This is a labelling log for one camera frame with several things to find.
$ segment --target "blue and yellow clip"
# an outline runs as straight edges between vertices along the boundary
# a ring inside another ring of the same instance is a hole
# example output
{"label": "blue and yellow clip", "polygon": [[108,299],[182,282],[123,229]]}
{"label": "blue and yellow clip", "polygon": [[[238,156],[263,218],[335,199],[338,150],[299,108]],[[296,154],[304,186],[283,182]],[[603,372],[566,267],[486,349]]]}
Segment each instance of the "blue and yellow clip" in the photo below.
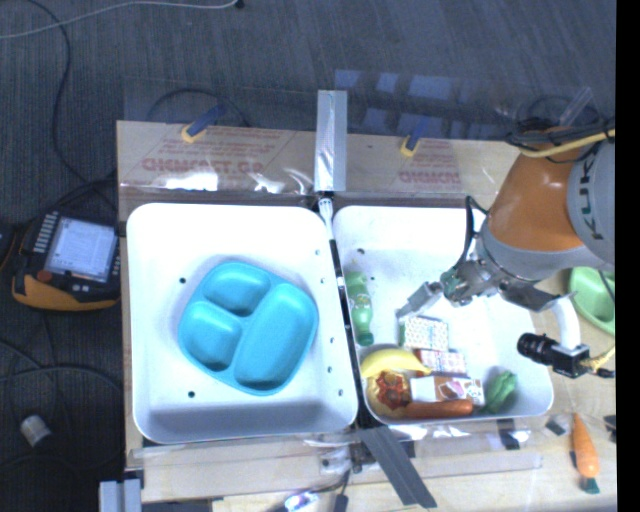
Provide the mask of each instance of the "blue and yellow clip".
{"label": "blue and yellow clip", "polygon": [[207,110],[193,123],[188,124],[182,129],[182,140],[193,144],[196,140],[202,137],[207,131],[207,126],[215,124],[220,117],[224,115],[226,109],[224,105],[218,103],[215,107]]}
{"label": "blue and yellow clip", "polygon": [[418,124],[413,129],[413,132],[411,132],[411,135],[408,135],[402,142],[400,153],[407,157],[412,157],[416,154],[418,143],[420,142],[420,138],[427,129],[428,121],[429,118],[427,117],[423,116],[420,118],[420,121],[418,121]]}

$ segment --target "carrot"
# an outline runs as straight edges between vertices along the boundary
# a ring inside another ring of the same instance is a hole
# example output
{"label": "carrot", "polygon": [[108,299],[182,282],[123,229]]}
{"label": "carrot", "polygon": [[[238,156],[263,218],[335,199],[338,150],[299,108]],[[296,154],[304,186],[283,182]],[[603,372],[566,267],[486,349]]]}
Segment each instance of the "carrot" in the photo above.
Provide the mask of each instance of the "carrot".
{"label": "carrot", "polygon": [[586,425],[577,413],[573,414],[573,451],[578,472],[585,478],[594,478],[600,472],[598,453]]}
{"label": "carrot", "polygon": [[420,420],[455,418],[456,416],[468,416],[472,412],[473,403],[464,398],[442,402],[409,402],[405,407],[407,418]]}

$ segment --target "green plate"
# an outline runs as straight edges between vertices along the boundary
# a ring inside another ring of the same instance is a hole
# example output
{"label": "green plate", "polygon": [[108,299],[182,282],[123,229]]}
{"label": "green plate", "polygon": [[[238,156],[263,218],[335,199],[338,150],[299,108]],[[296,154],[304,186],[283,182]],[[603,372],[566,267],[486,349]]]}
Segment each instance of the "green plate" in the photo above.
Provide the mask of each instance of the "green plate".
{"label": "green plate", "polygon": [[[615,296],[615,274],[603,274]],[[616,335],[616,306],[597,270],[590,267],[574,268],[569,277],[569,291],[576,292],[572,301],[578,313],[603,331]]]}

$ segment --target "device screen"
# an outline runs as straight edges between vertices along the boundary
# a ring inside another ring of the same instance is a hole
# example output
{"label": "device screen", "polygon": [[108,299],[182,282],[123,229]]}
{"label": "device screen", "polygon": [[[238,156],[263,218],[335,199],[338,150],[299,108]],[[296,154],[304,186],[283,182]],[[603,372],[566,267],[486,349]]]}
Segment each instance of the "device screen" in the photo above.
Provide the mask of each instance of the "device screen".
{"label": "device screen", "polygon": [[61,217],[45,270],[107,282],[117,237],[113,228]]}

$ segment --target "green bottle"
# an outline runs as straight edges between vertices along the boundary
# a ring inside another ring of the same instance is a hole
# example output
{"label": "green bottle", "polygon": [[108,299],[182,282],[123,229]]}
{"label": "green bottle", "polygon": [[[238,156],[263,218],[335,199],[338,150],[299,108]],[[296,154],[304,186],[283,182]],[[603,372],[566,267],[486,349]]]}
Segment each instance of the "green bottle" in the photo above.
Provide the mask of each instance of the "green bottle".
{"label": "green bottle", "polygon": [[373,344],[373,334],[369,330],[373,309],[371,296],[367,290],[367,276],[362,272],[347,272],[344,279],[349,298],[351,322],[358,345],[367,347]]}

